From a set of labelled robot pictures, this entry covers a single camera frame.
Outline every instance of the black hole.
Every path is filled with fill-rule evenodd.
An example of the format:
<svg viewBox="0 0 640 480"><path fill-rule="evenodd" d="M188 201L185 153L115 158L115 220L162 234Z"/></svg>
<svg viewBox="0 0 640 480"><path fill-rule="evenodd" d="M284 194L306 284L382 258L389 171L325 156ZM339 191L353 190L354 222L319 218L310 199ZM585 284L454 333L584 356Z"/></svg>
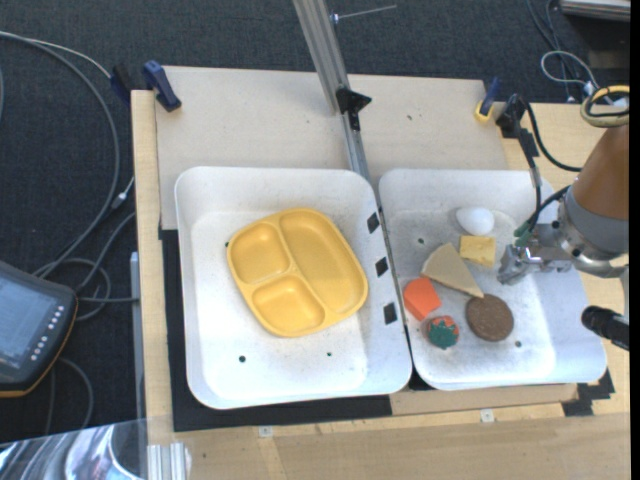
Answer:
<svg viewBox="0 0 640 480"><path fill-rule="evenodd" d="M382 258L376 263L376 272L378 273L378 277L384 274L387 270L389 270L389 265L387 264L387 258Z"/></svg>
<svg viewBox="0 0 640 480"><path fill-rule="evenodd" d="M367 219L367 226L369 228L369 233L373 233L378 226L380 225L380 221L378 220L378 214L372 213L371 217Z"/></svg>
<svg viewBox="0 0 640 480"><path fill-rule="evenodd" d="M387 304L384 307L384 323L389 325L392 322L395 322L398 319L398 314L396 312L396 306L392 302Z"/></svg>

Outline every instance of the black floor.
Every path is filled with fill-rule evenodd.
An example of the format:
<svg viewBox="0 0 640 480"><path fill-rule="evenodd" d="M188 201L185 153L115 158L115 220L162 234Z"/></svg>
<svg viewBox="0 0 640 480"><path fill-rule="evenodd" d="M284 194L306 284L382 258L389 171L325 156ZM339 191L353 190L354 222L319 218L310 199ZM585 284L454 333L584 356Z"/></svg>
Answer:
<svg viewBox="0 0 640 480"><path fill-rule="evenodd" d="M500 77L498 97L564 102L579 93L545 78L540 57L551 46L537 31L525 0L327 0L348 14L338 26L350 73L467 78ZM544 12L550 0L531 0ZM551 12L562 48L598 63L601 85L629 82L628 24L568 18ZM313 71L291 0L0 0L0 30L78 50L111 70L125 66L143 87L142 65ZM118 132L117 192L132 176L129 112L109 81L85 60L56 50L95 84ZM92 222L109 194L116 157L107 118L85 82L59 59L0 38L4 107L0 121L0 260L34 272L57 257ZM134 206L132 197L78 248L95 260ZM136 250L129 223L104 258L113 297L130 294L129 259ZM84 265L63 265L52 279L75 286ZM91 295L93 286L84 295ZM81 312L91 311L87 304ZM64 351L90 378L90 425L136 417L129 304L113 304L79 322ZM75 371L55 369L30 395L0 400L0 442L78 428L88 398Z"/></svg>

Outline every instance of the brown cookie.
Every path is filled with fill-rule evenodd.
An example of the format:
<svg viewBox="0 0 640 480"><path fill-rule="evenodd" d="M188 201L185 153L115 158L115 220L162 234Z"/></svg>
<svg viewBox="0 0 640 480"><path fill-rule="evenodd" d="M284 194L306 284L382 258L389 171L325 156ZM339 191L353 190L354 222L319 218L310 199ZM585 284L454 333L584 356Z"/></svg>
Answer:
<svg viewBox="0 0 640 480"><path fill-rule="evenodd" d="M473 297L467 302L465 316L473 333L483 340L500 341L513 330L513 313L507 303L495 295Z"/></svg>

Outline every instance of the yellow square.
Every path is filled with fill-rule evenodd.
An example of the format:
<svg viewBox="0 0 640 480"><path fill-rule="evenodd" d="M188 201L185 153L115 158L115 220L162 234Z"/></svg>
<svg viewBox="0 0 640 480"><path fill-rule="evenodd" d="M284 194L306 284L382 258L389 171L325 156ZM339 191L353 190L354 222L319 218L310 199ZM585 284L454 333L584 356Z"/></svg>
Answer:
<svg viewBox="0 0 640 480"><path fill-rule="evenodd" d="M460 257L491 268L496 258L496 239L463 235L460 237Z"/></svg>

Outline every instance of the cheese slice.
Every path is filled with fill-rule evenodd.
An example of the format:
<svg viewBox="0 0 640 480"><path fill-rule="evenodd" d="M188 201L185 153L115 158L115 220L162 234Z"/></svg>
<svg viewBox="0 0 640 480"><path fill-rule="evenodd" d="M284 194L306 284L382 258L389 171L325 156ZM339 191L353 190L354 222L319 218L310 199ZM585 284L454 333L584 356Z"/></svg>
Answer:
<svg viewBox="0 0 640 480"><path fill-rule="evenodd" d="M460 257L491 268L496 259L496 239L492 236L462 235Z"/></svg>
<svg viewBox="0 0 640 480"><path fill-rule="evenodd" d="M451 243L441 245L431 253L422 265L420 276L474 297L484 297L484 293Z"/></svg>

